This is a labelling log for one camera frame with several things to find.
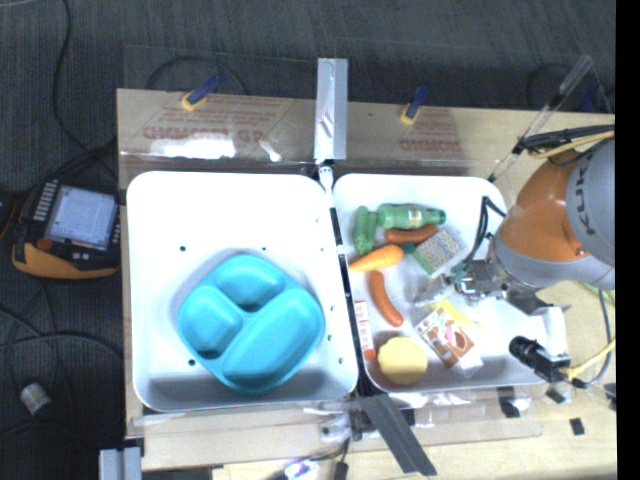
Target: handheld device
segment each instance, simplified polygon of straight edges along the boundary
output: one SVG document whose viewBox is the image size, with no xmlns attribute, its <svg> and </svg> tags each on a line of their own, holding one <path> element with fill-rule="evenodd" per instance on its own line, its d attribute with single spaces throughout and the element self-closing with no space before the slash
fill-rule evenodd
<svg viewBox="0 0 640 480">
<path fill-rule="evenodd" d="M 90 279 L 120 267 L 115 190 L 49 178 L 27 196 L 15 225 L 11 259 L 37 277 Z"/>
</svg>

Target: blue plastic plate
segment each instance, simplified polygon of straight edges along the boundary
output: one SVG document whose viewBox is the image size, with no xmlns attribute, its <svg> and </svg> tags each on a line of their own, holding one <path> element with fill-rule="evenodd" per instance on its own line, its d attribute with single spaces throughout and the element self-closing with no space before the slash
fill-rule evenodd
<svg viewBox="0 0 640 480">
<path fill-rule="evenodd" d="M 189 293 L 178 334 L 194 358 L 231 389 L 262 395 L 286 382 L 324 334 L 316 299 L 268 261 L 233 256 Z"/>
</svg>

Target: yellow toy food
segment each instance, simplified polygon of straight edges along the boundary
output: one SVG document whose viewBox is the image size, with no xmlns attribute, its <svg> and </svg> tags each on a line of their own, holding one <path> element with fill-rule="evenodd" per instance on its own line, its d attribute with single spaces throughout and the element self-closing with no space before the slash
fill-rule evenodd
<svg viewBox="0 0 640 480">
<path fill-rule="evenodd" d="M 410 336 L 396 336 L 378 351 L 382 374 L 391 382 L 408 386 L 427 371 L 427 356 Z"/>
</svg>

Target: toy bottle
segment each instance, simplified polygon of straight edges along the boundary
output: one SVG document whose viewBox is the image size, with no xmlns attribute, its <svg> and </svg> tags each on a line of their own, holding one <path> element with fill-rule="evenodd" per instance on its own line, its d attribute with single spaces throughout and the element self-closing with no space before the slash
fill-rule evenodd
<svg viewBox="0 0 640 480">
<path fill-rule="evenodd" d="M 383 229 L 418 229 L 427 224 L 444 224 L 442 210 L 417 204 L 383 204 L 378 207 L 378 226 Z"/>
</svg>

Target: metal bracket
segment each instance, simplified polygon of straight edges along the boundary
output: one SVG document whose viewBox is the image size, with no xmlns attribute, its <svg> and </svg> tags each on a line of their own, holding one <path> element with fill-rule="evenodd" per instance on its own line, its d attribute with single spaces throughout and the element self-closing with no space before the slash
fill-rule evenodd
<svg viewBox="0 0 640 480">
<path fill-rule="evenodd" d="M 347 71 L 345 59 L 318 59 L 316 162 L 347 158 Z"/>
<path fill-rule="evenodd" d="M 389 395 L 359 397 L 358 404 L 380 432 L 404 473 L 438 474 Z"/>
<path fill-rule="evenodd" d="M 140 448 L 100 450 L 100 480 L 142 480 Z"/>
<path fill-rule="evenodd" d="M 351 421 L 348 413 L 337 415 L 335 418 L 324 422 L 321 426 L 322 443 L 343 443 L 351 437 Z"/>
<path fill-rule="evenodd" d="M 493 248 L 488 258 L 473 260 L 469 264 L 466 276 L 456 284 L 456 291 L 471 304 L 495 297 L 506 300 L 530 316 L 544 315 L 550 308 L 556 307 L 538 298 L 536 294 L 540 288 L 524 285 L 511 277 L 495 258 Z"/>
</svg>

